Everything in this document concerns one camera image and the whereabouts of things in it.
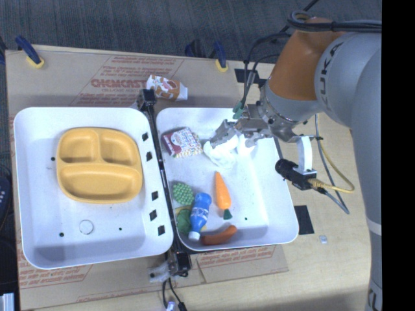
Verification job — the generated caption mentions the green grapes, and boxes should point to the green grapes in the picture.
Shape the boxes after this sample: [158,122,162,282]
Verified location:
[171,181,196,206]

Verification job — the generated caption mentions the brown cardboard board red print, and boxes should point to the brown cardboard board red print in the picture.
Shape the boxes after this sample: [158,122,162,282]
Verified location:
[5,43,290,311]

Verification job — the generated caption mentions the black cylinder on white bracket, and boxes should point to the black cylinder on white bracket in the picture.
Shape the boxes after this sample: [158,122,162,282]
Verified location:
[274,135,318,191]

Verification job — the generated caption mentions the orange carrot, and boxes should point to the orange carrot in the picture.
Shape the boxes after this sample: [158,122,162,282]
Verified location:
[214,170,234,221]

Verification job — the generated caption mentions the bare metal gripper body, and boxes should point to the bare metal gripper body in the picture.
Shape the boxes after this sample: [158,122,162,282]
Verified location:
[233,100,313,143]

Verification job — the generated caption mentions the brown sausage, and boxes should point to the brown sausage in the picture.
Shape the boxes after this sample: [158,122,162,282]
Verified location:
[200,224,239,247]

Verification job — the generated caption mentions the white plastic tray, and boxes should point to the white plastic tray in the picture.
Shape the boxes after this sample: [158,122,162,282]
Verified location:
[13,106,174,270]
[155,107,300,253]

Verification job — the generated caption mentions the blue bottle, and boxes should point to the blue bottle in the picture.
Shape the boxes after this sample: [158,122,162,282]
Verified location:
[187,192,213,242]

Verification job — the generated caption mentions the black block with thin wires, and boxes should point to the black block with thin wires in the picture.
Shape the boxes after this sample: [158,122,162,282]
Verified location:
[137,88,158,110]
[166,250,193,277]

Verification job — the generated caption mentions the white and brown carton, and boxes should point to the white and brown carton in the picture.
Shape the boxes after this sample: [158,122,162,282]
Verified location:
[145,74,189,102]

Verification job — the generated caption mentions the thin black rod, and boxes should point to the thin black rod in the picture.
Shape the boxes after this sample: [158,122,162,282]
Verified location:
[146,104,183,256]

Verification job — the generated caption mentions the yellow divided plate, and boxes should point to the yellow divided plate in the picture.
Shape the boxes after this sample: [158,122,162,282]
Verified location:
[55,126,145,205]

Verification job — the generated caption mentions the green broccoli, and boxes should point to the green broccoli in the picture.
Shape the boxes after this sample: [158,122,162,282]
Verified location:
[175,205,195,236]

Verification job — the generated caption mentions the red and white packet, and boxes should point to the red and white packet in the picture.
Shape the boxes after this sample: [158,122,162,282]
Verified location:
[161,126,203,159]

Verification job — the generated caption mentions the white cloth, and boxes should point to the white cloth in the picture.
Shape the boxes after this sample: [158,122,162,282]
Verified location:
[202,133,261,170]

